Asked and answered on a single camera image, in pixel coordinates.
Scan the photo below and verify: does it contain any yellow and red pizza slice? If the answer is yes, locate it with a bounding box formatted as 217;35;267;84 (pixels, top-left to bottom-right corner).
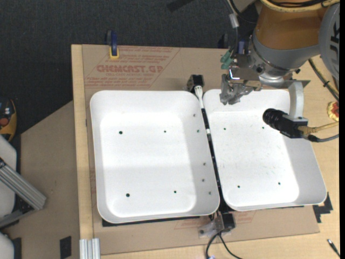
327;101;340;120

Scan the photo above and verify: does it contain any brown cardboard board red print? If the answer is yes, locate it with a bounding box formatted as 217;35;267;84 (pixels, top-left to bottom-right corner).
80;44;321;256

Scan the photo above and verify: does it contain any white plastic tray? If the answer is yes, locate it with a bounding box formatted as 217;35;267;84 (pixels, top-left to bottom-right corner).
89;90;221;224
202;88;328;212

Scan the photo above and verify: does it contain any thin black and white rod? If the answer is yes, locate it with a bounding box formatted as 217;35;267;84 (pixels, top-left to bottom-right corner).
194;86;224;213

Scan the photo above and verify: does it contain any black block with thin wires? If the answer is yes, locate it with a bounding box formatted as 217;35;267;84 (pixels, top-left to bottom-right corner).
198;212;237;238
185;74;205;92

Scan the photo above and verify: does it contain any black cylinder on white bracket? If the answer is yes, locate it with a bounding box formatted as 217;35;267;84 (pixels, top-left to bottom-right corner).
262;81;309;140

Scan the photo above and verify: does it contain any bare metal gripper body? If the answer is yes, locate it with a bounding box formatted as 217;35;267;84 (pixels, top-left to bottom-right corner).
229;53;294;92

